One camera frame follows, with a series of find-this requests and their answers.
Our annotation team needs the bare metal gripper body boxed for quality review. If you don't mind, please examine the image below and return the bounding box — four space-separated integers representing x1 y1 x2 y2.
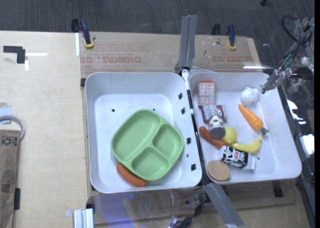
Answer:
284 54 315 80

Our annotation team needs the white crumpled lump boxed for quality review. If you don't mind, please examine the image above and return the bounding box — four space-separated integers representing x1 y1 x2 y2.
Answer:
240 86 260 104

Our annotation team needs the orange carrot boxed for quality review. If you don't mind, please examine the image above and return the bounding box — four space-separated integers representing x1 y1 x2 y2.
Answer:
237 103 270 136

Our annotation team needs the orange and white carton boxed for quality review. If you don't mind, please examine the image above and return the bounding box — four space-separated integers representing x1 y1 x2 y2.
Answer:
197 81 216 107

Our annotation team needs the yellow toy lemon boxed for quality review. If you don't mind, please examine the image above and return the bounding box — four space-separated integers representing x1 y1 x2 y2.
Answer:
221 126 238 145

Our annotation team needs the red and white packet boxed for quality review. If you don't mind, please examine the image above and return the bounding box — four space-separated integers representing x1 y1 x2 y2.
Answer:
200 104 228 124

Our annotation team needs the yellow banana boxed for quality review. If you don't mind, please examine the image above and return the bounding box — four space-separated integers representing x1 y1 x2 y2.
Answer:
228 135 263 154

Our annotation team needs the small red and white can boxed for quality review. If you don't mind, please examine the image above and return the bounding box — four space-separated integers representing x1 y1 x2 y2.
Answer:
208 114 226 140

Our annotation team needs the white plastic tray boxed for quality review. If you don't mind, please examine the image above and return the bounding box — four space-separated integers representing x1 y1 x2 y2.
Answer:
84 71 203 195
187 71 303 185

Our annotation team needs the orange toy sausage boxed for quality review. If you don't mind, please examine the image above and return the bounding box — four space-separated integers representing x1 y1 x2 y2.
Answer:
198 126 226 148
116 163 148 187

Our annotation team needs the black and white milk carton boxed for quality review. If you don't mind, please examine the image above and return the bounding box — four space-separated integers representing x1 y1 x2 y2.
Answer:
219 145 256 170

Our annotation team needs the tan round biscuit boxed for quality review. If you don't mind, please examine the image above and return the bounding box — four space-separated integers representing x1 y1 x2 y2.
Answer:
206 159 231 182

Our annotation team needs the green divided plate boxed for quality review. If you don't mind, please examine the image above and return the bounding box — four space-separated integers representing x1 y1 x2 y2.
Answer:
110 108 185 182

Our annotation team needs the brown cardboard board red print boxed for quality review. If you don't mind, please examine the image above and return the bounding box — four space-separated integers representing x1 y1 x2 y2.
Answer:
79 31 298 225

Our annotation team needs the brown paper packet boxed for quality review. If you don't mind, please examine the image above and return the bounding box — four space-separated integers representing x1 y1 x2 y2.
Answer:
0 129 22 228

